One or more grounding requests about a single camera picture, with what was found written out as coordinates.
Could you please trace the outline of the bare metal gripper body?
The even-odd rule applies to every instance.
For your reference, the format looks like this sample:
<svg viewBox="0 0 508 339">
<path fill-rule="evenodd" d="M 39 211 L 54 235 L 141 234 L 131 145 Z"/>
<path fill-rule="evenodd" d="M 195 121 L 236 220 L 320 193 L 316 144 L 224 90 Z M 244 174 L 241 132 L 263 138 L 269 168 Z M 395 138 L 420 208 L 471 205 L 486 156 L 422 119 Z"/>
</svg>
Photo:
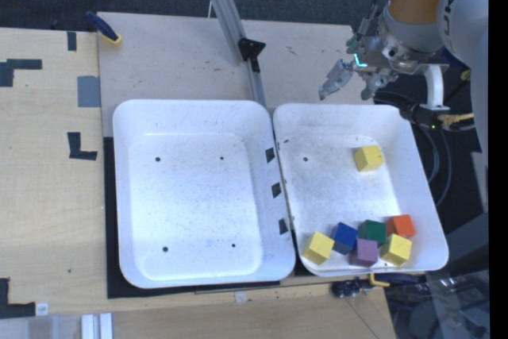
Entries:
<svg viewBox="0 0 508 339">
<path fill-rule="evenodd" d="M 431 52 L 412 49 L 391 33 L 365 36 L 356 33 L 352 36 L 352 55 L 354 67 L 359 75 L 380 74 L 394 82 L 399 75 L 416 75 L 420 65 L 432 58 Z"/>
</svg>

